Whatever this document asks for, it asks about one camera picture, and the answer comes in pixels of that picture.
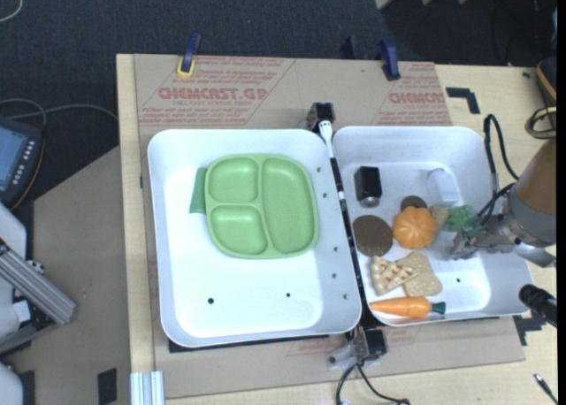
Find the device screen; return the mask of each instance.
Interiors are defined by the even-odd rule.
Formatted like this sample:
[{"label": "device screen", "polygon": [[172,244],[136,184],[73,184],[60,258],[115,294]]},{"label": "device screen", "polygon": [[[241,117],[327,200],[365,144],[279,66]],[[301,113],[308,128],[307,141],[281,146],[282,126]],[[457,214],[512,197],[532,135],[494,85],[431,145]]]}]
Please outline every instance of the device screen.
[{"label": "device screen", "polygon": [[10,183],[14,168],[26,147],[27,137],[0,126],[0,191]]}]

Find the orange pumpkin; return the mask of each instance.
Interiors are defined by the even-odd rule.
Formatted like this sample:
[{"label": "orange pumpkin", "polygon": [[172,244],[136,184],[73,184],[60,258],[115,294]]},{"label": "orange pumpkin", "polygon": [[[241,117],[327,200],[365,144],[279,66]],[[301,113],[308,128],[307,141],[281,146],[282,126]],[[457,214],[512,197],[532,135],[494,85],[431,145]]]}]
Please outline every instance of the orange pumpkin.
[{"label": "orange pumpkin", "polygon": [[395,217],[393,237],[404,248],[421,249],[432,244],[438,225],[426,208],[406,207]]}]

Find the white tray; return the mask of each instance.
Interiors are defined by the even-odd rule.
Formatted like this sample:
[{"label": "white tray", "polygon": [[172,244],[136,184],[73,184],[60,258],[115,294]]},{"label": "white tray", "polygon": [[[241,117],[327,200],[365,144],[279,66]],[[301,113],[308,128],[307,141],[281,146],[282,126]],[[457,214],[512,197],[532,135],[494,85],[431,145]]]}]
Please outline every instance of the white tray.
[{"label": "white tray", "polygon": [[[189,214],[199,167],[236,154],[281,154],[309,172],[319,235],[307,253],[242,259]],[[161,321],[177,344],[219,344],[347,332],[362,305],[323,141],[305,130],[165,130],[148,147]]]},{"label": "white tray", "polygon": [[[429,205],[438,203],[427,186],[427,175],[436,168],[444,169],[453,179],[459,197],[454,206],[467,204],[478,212],[491,198],[483,140],[468,128],[349,126],[338,131],[333,146],[352,223],[359,216],[375,215],[391,225],[407,195],[418,195]],[[366,209],[356,199],[354,175],[360,166],[379,168],[383,195],[378,207]],[[470,259],[451,260],[448,251],[454,237],[454,232],[441,231],[430,248],[421,249],[443,285],[442,292],[430,299],[447,304],[444,317],[430,314],[425,322],[525,313],[528,309],[518,294],[524,284],[532,283],[526,261],[515,252],[481,251]],[[384,258],[393,261],[410,252],[394,241]],[[367,302],[404,296],[402,287],[378,296],[371,283],[371,259],[359,251],[357,254]],[[423,323],[375,311],[373,314],[387,325]]]}]

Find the orange carrot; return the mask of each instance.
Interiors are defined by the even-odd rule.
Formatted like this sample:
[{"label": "orange carrot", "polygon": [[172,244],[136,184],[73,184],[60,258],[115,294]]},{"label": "orange carrot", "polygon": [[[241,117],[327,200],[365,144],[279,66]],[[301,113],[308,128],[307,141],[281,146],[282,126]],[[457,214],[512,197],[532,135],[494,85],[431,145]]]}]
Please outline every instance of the orange carrot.
[{"label": "orange carrot", "polygon": [[402,298],[390,298],[379,302],[371,302],[370,308],[378,312],[395,314],[403,317],[426,317],[430,312],[444,314],[446,303],[438,302],[432,304],[425,296],[404,296]]}]

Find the green plate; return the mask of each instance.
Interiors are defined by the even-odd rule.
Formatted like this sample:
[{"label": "green plate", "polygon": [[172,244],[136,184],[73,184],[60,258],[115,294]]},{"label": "green plate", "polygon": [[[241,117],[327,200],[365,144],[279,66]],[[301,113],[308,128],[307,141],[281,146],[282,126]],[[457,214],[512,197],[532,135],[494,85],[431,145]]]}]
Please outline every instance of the green plate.
[{"label": "green plate", "polygon": [[225,253],[246,258],[298,256],[318,237],[309,173],[279,155],[222,157],[199,169],[190,212],[205,212]]}]

